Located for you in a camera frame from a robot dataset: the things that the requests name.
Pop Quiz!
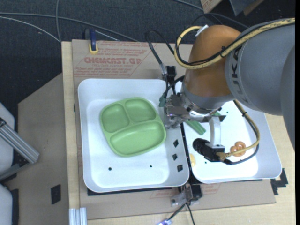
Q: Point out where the black cylinder on white bracket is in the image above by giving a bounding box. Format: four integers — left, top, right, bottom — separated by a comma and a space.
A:
192, 114, 227, 163

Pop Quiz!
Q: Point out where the green toy bean pod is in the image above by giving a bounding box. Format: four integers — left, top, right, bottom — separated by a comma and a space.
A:
183, 119, 207, 136

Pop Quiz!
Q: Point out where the brown cardboard board, red print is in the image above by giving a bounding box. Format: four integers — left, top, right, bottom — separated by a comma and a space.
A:
71, 39, 277, 220

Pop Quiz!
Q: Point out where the green divided plate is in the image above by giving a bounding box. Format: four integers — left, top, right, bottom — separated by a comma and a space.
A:
99, 97, 167, 158

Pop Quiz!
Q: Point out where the white plastic tray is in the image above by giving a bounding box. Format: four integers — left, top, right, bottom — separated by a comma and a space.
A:
77, 78, 190, 193
180, 79, 283, 185

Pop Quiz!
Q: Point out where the orange toy pretzel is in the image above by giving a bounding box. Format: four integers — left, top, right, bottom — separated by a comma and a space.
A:
229, 141, 247, 158

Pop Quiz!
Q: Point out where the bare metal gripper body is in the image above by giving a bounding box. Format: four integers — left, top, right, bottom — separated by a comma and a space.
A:
164, 93, 223, 121

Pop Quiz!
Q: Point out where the black block with thin wires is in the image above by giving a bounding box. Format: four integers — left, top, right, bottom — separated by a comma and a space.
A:
165, 65, 177, 77

